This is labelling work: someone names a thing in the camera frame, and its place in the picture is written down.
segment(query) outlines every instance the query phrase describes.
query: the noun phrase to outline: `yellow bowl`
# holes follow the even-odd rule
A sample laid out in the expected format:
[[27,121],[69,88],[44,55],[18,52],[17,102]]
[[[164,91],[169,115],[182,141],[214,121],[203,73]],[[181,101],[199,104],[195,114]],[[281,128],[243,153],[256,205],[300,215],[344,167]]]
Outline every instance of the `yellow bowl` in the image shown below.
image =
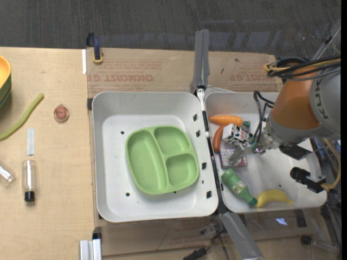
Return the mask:
[[3,56],[0,55],[0,89],[4,86],[10,75],[11,65]]
[[11,91],[11,65],[0,55],[0,106],[4,104]]

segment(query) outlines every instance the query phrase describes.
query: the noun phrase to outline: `carrot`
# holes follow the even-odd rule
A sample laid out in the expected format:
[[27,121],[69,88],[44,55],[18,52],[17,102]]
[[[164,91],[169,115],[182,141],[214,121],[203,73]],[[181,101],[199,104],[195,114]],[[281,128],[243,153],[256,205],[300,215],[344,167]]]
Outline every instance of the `carrot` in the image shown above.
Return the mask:
[[223,136],[223,128],[226,127],[225,124],[222,124],[216,131],[212,140],[212,148],[215,153],[218,153],[221,148],[221,141]]
[[210,116],[208,120],[216,124],[235,124],[239,127],[243,125],[243,119],[236,115],[214,115]]

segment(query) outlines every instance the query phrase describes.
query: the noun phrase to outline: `snack package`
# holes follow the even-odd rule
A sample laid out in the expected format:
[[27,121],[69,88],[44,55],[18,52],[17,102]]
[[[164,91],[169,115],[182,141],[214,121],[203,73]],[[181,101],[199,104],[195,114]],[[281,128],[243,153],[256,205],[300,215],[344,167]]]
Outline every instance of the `snack package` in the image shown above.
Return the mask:
[[[226,169],[230,167],[229,159],[233,155],[233,153],[234,153],[234,149],[220,150],[219,159],[220,159],[222,169]],[[238,163],[237,167],[246,167],[246,166],[247,166],[247,159],[246,159],[246,156],[243,156],[240,159],[240,162]]]

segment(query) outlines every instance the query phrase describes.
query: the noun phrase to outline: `green stem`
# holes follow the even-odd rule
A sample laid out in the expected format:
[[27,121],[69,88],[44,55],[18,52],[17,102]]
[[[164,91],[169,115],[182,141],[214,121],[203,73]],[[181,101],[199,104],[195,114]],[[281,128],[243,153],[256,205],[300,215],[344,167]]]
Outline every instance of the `green stem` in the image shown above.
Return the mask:
[[44,95],[42,93],[40,93],[38,95],[38,97],[29,105],[28,109],[24,112],[21,119],[16,124],[14,124],[10,129],[8,129],[5,133],[0,134],[0,141],[11,136],[26,122],[29,115],[32,113],[32,111],[35,109],[35,107],[40,103],[40,101],[43,99],[43,97],[44,97]]

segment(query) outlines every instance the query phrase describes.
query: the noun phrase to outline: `black cap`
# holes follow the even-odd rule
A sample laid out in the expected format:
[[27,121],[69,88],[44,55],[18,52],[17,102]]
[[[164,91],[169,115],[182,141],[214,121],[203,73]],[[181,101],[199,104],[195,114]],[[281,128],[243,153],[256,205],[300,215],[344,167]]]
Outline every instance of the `black cap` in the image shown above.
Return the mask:
[[301,243],[305,245],[310,245],[312,242],[312,238],[308,235],[302,235],[300,240],[301,240]]
[[26,202],[33,202],[33,201],[35,201],[35,192],[34,191],[25,192],[24,200]]
[[95,240],[95,239],[101,239],[101,233],[93,233],[93,235],[92,235],[92,240]]

